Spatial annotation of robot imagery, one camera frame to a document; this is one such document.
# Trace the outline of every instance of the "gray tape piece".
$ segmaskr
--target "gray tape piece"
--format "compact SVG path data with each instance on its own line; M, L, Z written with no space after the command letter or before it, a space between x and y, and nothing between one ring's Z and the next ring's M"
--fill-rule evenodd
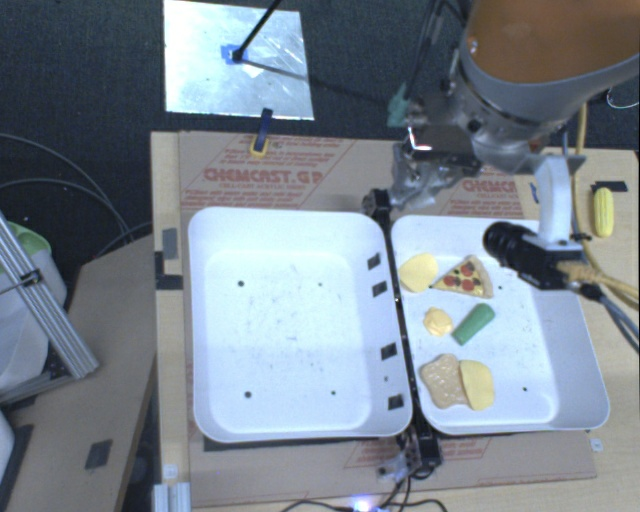
M165 260L178 259L178 230L176 228L162 230L162 254Z
M112 444L112 439L93 443L89 449L89 455L87 455L87 462L84 465L84 469L95 469L106 466Z

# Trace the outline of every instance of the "toy pizza slice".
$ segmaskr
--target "toy pizza slice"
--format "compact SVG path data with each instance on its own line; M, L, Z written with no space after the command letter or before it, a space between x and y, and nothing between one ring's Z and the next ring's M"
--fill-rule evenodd
M436 281L431 288L485 299L493 297L493 286L489 279L489 273L475 256L467 256Z

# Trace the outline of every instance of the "shiny metal sheet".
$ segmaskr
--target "shiny metal sheet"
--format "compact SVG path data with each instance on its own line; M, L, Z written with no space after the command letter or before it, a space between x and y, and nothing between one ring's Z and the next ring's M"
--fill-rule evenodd
M235 64L264 9L165 0L165 87L169 112L313 120L300 14L275 11Z

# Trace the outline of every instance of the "white tray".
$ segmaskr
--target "white tray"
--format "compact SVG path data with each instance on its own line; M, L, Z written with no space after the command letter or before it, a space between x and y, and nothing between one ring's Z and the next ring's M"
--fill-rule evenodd
M417 376L425 417L441 432L489 434L535 430L589 429L602 425L609 401L578 297L569 291L542 292L500 267L482 246L495 219L402 217L393 226L396 264L428 252L444 274L465 256L476 255L493 282L486 302L496 318L467 344L451 335L432 336L422 324L431 307L444 309L457 325L484 299L428 289L402 291L402 303L416 373L441 354L473 359L492 371L495 403L484 411L464 405L439 409ZM519 222L536 230L536 222Z
M194 415L220 442L393 436L411 397L384 236L364 215L189 224Z

